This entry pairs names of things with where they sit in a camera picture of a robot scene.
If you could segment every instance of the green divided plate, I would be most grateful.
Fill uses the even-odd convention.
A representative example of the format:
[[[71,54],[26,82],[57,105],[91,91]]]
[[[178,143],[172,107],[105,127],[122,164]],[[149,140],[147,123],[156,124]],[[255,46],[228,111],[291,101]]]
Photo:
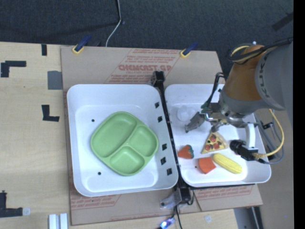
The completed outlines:
[[[140,172],[156,153],[156,134],[128,112],[108,116],[91,136],[93,153],[109,168],[123,176]]]

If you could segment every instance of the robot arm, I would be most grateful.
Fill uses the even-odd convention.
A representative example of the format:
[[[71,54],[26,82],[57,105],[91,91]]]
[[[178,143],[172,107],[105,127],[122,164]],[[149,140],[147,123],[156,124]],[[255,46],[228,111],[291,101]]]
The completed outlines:
[[[261,108],[286,110],[293,125],[293,40],[270,46],[238,46],[229,59],[234,65],[218,103],[208,100],[201,113],[185,126],[186,132],[204,121],[211,122],[212,132],[227,124],[244,128],[247,123],[243,118]]]

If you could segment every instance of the black cable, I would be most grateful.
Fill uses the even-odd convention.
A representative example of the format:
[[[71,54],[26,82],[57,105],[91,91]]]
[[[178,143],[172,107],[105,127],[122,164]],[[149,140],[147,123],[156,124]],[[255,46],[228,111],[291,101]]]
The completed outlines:
[[[234,63],[236,63],[236,64],[240,64],[240,65],[241,65],[241,64],[246,63],[248,60],[250,60],[250,59],[252,59],[252,58],[254,58],[254,57],[256,57],[256,56],[258,56],[258,55],[260,55],[260,54],[262,54],[262,53],[264,53],[265,51],[267,51],[267,50],[270,49],[270,48],[289,44],[289,43],[292,42],[292,40],[293,40],[293,37],[289,37],[289,38],[287,38],[287,39],[279,40],[279,41],[277,41],[277,42],[275,42],[275,43],[272,43],[272,44],[270,44],[270,45],[263,46],[263,47],[261,47],[261,48],[259,48],[259,49],[257,49],[257,50],[252,51],[252,52],[245,53],[245,54],[242,54],[242,55],[237,55],[237,56],[233,56],[233,51],[234,51],[234,50],[232,50],[232,51],[229,53],[229,56],[227,56],[227,58],[228,58],[230,61],[232,61],[232,62],[234,62]],[[243,61],[242,63],[237,63],[237,62],[236,62],[236,61],[241,61],[241,60],[243,60],[244,58],[249,57],[249,56],[250,56],[250,58],[246,59],[246,60]]]
[[[210,97],[208,98],[208,100],[201,106],[202,109],[204,108],[208,108],[210,106],[210,103],[212,101],[212,98],[214,96],[215,91],[217,90],[218,87],[218,82],[219,82],[219,78],[223,77],[224,79],[226,79],[226,77],[224,76],[224,74],[222,72],[218,72],[215,76],[215,80],[214,80],[214,84],[213,84],[213,89],[212,89],[212,93],[210,95]]]
[[[194,203],[194,200],[195,200],[195,193],[193,191],[193,196],[192,196],[192,200],[191,202],[187,202],[188,205],[192,205]]]
[[[171,218],[173,218],[175,216],[175,213],[176,213],[176,207],[173,208],[173,212],[172,212]]]
[[[179,226],[180,226],[180,228],[181,228],[181,229],[183,229],[183,228],[182,228],[182,226],[181,226],[181,221],[180,221],[180,217],[179,217],[178,205],[176,205],[176,206],[175,206],[175,209],[176,209],[176,214],[177,214],[177,218],[178,218]]]
[[[263,139],[265,140],[265,142],[267,143],[267,146],[271,147],[271,150],[275,150],[275,145],[273,144],[273,142],[270,140],[268,134],[266,133],[266,131],[263,128],[262,122],[260,121],[260,119],[258,118],[258,116],[256,114],[254,114],[255,120],[258,124],[258,128],[260,130],[261,135],[263,136]],[[274,129],[275,135],[277,136],[278,140],[281,140],[279,134],[277,133],[276,129]],[[273,165],[273,164],[278,164],[280,163],[284,156],[285,156],[285,151],[284,151],[284,146],[282,146],[282,155],[278,158],[278,160],[276,161],[272,161],[272,162],[268,162],[268,161],[264,161],[263,159],[259,159],[258,162],[262,163],[262,164],[267,164],[267,165]]]

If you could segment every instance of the blue clamp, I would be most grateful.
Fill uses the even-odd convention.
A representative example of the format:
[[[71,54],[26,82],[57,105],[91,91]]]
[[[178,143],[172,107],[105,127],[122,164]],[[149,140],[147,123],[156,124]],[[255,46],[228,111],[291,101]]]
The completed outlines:
[[[75,54],[79,54],[84,50],[84,46],[90,41],[91,35],[85,36],[75,47],[72,48],[72,52]]]
[[[194,42],[191,46],[189,46],[188,48],[182,50],[180,52],[180,56],[182,58],[186,58],[187,56],[189,56],[189,54],[191,53],[191,50],[194,50],[196,47],[198,46],[197,42]]]

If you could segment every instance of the wooden table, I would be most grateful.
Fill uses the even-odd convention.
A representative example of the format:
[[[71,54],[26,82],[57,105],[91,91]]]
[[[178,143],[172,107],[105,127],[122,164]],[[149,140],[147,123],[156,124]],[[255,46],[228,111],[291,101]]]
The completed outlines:
[[[48,90],[47,72],[61,71],[59,45],[0,43],[0,62],[26,61],[0,78],[0,190],[7,208],[30,208],[30,215],[0,218],[0,228],[48,228],[49,214],[70,213],[62,90]],[[43,121],[42,105],[59,122]],[[210,216],[211,222],[205,219]],[[69,228],[158,228],[166,217],[105,222]],[[233,209],[183,214],[184,229],[237,229]],[[179,228],[175,223],[172,228]]]

